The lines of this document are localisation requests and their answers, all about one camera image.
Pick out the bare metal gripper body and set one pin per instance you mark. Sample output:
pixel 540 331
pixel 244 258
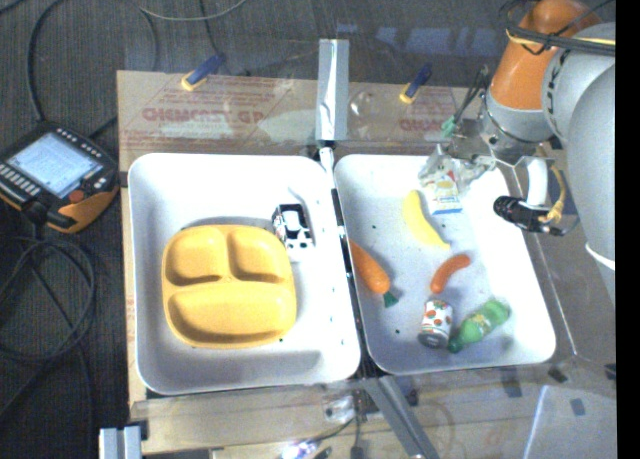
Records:
pixel 475 142

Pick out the green plastic bottle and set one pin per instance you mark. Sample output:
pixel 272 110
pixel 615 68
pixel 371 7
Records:
pixel 477 324

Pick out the white plastic tray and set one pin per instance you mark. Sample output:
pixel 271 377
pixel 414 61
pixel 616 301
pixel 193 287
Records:
pixel 500 287
pixel 310 327

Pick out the yellow divided plate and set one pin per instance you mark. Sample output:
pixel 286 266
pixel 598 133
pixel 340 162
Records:
pixel 227 287

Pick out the black and white carton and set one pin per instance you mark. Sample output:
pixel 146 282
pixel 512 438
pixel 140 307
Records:
pixel 295 227

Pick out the yellow banana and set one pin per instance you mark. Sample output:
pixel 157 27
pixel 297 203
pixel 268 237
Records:
pixel 420 222

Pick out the black cylinder on white bracket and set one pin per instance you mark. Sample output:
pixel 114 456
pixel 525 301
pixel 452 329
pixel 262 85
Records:
pixel 520 213

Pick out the brown cardboard board red print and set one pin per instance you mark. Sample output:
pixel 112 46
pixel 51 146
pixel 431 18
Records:
pixel 200 119

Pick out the white and blue carton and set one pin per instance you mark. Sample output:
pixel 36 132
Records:
pixel 444 197

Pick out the white can with red print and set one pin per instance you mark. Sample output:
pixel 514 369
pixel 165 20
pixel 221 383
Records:
pixel 436 324

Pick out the orange sausage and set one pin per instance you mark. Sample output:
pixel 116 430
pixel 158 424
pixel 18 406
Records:
pixel 447 272

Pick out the orange carrot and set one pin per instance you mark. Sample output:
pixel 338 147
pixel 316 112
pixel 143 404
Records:
pixel 370 269

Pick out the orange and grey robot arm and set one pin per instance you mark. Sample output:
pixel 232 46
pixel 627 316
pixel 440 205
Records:
pixel 587 112

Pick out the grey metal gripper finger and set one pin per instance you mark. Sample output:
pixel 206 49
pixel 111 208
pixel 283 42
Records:
pixel 429 167
pixel 471 171

